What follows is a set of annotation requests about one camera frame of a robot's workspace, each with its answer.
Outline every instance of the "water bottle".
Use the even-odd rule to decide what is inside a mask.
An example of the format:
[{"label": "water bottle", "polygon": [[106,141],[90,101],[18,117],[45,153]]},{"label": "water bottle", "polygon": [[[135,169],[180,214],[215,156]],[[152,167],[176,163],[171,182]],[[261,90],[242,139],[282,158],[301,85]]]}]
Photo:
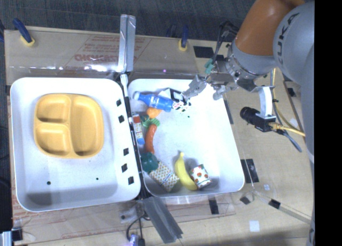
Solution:
[{"label": "water bottle", "polygon": [[133,95],[133,99],[136,99],[137,101],[143,101],[148,107],[162,109],[165,112],[170,112],[173,105],[172,99],[162,96],[156,96],[154,94],[144,95],[140,92],[135,92]]}]

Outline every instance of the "table surface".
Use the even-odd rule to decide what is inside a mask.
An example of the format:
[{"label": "table surface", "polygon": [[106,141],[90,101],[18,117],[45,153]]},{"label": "table surface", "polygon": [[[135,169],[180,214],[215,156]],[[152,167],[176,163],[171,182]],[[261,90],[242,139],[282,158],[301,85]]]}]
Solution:
[{"label": "table surface", "polygon": [[[35,34],[38,43],[40,34],[44,32],[52,35],[86,34],[35,27],[29,27],[29,30]],[[6,31],[5,37],[7,34],[9,36],[13,32]],[[98,35],[116,36],[104,33]],[[138,57],[135,61],[135,71],[145,72],[145,76],[153,76],[153,73],[158,75],[158,71],[163,71],[166,67],[166,73],[171,76],[181,74],[189,77],[194,75],[194,72],[203,74],[204,64],[208,59],[197,58],[193,47],[210,47],[215,50],[216,45],[211,41],[188,40],[187,51],[181,53],[177,49],[177,39],[137,36],[136,40],[135,55]],[[22,72],[23,69],[19,72],[16,68],[16,60],[19,61],[18,57],[21,56],[15,45],[7,45],[5,52],[8,55],[7,83],[11,84],[28,73]],[[219,54],[226,53],[227,48],[222,45]],[[42,62],[46,61],[46,57],[41,58]],[[257,84],[269,85],[269,76],[259,79]],[[300,87],[293,82],[285,82],[280,71],[277,71],[275,85],[282,115],[291,123],[301,125]],[[287,88],[292,88],[296,96],[291,97],[287,93]],[[313,207],[313,188],[304,138],[289,132],[302,148],[302,152],[298,152],[286,137],[276,133],[262,133],[252,125],[247,125],[239,116],[239,112],[245,106],[260,108],[258,94],[238,88],[226,93],[224,99],[231,114],[231,126],[240,159],[244,162],[253,161],[258,180],[246,183],[239,192],[215,196],[219,214],[211,213],[208,198],[193,199],[190,204],[167,203],[183,231],[182,238],[169,245],[305,245]],[[14,173],[11,144],[10,142],[11,172]],[[119,215],[132,207],[134,202],[30,213],[17,202],[14,174],[12,196],[14,225],[21,226],[24,236],[22,241],[15,243],[16,245],[128,244],[126,228],[129,223],[123,222]],[[142,225],[146,245],[163,245],[151,222],[143,220]],[[139,234],[138,224],[132,226],[131,233]]]}]

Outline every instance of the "metal bracket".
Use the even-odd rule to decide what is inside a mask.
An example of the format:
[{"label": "metal bracket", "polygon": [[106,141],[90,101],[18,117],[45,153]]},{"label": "metal bracket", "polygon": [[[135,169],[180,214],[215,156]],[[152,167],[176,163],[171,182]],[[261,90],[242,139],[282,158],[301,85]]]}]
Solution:
[{"label": "metal bracket", "polygon": [[197,96],[204,90],[206,86],[207,82],[205,81],[205,78],[196,75],[195,78],[189,84],[189,89],[182,93],[185,101],[187,101],[191,97]]},{"label": "metal bracket", "polygon": [[161,198],[149,197],[139,200],[139,202],[143,203],[145,212],[149,215],[164,244],[172,243],[182,238],[183,231]]},{"label": "metal bracket", "polygon": [[258,86],[255,87],[252,91],[259,93],[260,113],[257,113],[256,115],[263,119],[275,117],[274,115],[272,115],[273,102],[271,88],[274,88],[274,86]]},{"label": "metal bracket", "polygon": [[136,19],[123,14],[120,17],[120,43],[117,72],[133,71]]},{"label": "metal bracket", "polygon": [[136,219],[143,216],[144,212],[145,211],[144,211],[143,203],[136,202],[136,204],[133,207],[120,212],[121,223],[122,224],[126,224],[127,222],[132,223]]}]

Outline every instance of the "blue clamp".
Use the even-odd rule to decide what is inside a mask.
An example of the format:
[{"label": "blue clamp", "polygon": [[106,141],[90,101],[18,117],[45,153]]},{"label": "blue clamp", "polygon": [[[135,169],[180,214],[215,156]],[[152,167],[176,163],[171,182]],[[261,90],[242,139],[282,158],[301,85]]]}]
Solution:
[{"label": "blue clamp", "polygon": [[189,27],[187,25],[183,26],[183,32],[182,32],[182,38],[178,42],[178,48],[181,51],[186,51],[187,50],[187,42],[188,42],[188,37],[189,37]]},{"label": "blue clamp", "polygon": [[3,23],[0,20],[0,42],[5,42],[5,26],[3,25]]},{"label": "blue clamp", "polygon": [[29,32],[27,31],[25,25],[20,21],[18,18],[13,19],[13,24],[17,30],[19,30],[21,34],[21,40],[24,42],[25,45],[31,47],[35,40],[30,36]]}]

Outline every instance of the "yellow cable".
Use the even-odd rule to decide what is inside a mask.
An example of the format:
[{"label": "yellow cable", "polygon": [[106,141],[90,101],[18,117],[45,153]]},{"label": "yellow cable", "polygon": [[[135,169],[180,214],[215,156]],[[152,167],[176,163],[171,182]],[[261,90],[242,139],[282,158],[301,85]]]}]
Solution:
[{"label": "yellow cable", "polygon": [[294,133],[296,133],[298,135],[301,135],[301,136],[305,137],[305,134],[302,131],[299,131],[297,129],[293,129],[293,128],[290,128],[290,127],[283,126],[283,125],[278,124],[276,122],[269,122],[268,125],[272,128],[272,130],[275,130],[275,129],[288,130],[288,131],[294,132]]},{"label": "yellow cable", "polygon": [[[273,78],[272,78],[272,85],[274,86],[274,82],[275,82],[275,76],[276,76],[276,68],[273,69]],[[275,92],[274,92],[274,88],[272,88],[272,94],[273,94],[273,99],[276,100],[276,95],[275,95]],[[298,130],[296,129],[293,125],[291,125],[287,120],[286,118],[284,117],[284,115],[281,113],[281,111],[279,110],[279,107],[278,107],[278,104],[275,102],[275,107],[276,107],[276,110],[280,116],[280,118],[289,126],[288,128],[292,129],[292,130],[297,130],[299,131],[300,133],[303,133],[301,130]]]}]

